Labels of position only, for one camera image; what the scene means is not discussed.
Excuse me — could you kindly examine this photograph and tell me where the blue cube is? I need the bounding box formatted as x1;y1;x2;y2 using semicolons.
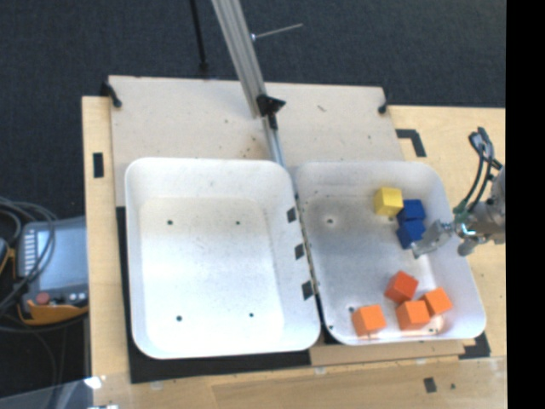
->
397;199;427;223
395;219;427;251

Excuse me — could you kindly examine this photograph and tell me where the orange cube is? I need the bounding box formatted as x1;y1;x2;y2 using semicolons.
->
419;287;454;317
395;299;432;331
383;270;420;304
351;304;388;337

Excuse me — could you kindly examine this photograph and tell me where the yellow cube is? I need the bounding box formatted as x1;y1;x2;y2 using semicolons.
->
373;186;404;217

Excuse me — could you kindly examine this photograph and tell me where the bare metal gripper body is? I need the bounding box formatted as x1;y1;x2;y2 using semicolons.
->
453;200;508;246

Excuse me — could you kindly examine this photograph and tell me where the pale flat board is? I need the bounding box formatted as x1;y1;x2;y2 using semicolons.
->
107;74;468;368

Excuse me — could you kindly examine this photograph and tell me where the white plastic tray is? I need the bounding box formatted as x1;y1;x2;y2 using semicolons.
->
123;156;322;361
290;160;488;347

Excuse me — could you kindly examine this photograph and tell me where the thin black and white rod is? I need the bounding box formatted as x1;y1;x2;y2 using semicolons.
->
264;115;322;302

